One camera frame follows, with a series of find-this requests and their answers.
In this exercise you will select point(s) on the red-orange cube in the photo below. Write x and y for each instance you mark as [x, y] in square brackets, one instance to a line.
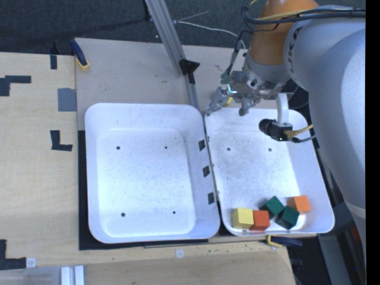
[261, 219]

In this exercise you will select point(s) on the light orange cube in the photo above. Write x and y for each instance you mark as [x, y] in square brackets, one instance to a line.
[300, 203]

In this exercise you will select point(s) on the green cube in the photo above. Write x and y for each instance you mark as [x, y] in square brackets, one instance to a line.
[273, 205]
[288, 217]

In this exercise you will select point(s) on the yellow cube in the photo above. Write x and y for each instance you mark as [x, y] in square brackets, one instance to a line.
[242, 217]

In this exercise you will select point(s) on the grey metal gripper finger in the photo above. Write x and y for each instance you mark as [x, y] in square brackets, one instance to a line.
[247, 105]
[217, 99]

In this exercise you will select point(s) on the white plastic tray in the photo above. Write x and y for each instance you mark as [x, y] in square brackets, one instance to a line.
[255, 171]
[148, 177]

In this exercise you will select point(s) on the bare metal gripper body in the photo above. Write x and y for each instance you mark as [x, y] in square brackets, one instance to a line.
[248, 88]

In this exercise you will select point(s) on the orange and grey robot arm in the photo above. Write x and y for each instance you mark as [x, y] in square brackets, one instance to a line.
[332, 79]

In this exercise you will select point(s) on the black cylinder on white bracket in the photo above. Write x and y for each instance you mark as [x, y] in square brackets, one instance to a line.
[276, 128]

